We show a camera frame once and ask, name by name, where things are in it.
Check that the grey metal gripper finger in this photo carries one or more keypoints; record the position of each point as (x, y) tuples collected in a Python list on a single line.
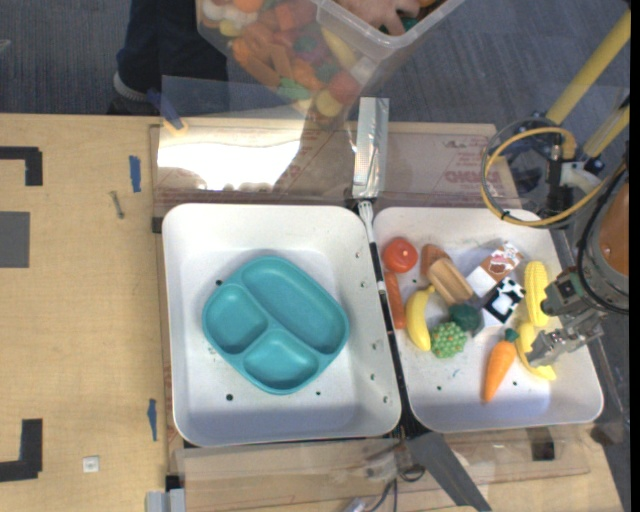
[(544, 349), (571, 336)]

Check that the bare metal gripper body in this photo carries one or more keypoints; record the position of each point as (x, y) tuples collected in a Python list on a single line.
[(567, 292)]

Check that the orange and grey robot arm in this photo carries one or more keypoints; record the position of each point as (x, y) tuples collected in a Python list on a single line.
[(614, 235)]

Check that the person's hand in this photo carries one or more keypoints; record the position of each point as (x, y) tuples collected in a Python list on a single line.
[(380, 12)]

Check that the yellow banana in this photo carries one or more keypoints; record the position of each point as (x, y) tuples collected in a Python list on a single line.
[(417, 320), (525, 340)]

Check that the yellow corn cob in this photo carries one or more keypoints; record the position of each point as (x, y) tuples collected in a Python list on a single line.
[(536, 292)]

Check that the orange carrot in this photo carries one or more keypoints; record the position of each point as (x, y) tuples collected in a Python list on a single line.
[(500, 367)]

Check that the black and white carton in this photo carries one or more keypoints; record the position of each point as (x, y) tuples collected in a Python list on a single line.
[(505, 300)]

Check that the brown and white carton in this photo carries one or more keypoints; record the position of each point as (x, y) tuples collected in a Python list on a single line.
[(495, 267)]

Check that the dark green broccoli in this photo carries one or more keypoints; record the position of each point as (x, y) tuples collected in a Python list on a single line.
[(465, 316)]

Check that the green grapes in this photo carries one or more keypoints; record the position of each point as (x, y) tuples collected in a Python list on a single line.
[(447, 341)]

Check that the white plastic tray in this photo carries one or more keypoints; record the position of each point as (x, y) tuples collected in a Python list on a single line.
[(210, 400), (450, 405)]

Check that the tan hot dog bun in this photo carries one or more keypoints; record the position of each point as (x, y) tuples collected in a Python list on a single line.
[(450, 282)]

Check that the brown bread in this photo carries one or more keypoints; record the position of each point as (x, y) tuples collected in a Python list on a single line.
[(431, 255)]

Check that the orange sausage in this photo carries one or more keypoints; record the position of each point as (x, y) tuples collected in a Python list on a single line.
[(396, 300)]

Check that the red tomato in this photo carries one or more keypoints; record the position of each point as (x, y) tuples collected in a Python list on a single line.
[(400, 255)]

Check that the teal divided plate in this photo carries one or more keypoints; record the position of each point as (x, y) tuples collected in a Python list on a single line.
[(295, 300)]

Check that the clear plastic toy bin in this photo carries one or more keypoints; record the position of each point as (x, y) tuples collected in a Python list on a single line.
[(300, 55)]

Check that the grey screw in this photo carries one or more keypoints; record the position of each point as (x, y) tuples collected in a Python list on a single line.
[(117, 205)]

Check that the small white square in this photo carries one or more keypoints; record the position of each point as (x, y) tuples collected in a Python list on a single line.
[(91, 464)]

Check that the person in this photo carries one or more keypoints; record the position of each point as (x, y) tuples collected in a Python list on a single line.
[(170, 45)]

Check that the black cylinder on white bracket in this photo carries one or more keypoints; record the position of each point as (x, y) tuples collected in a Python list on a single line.
[(555, 185)]

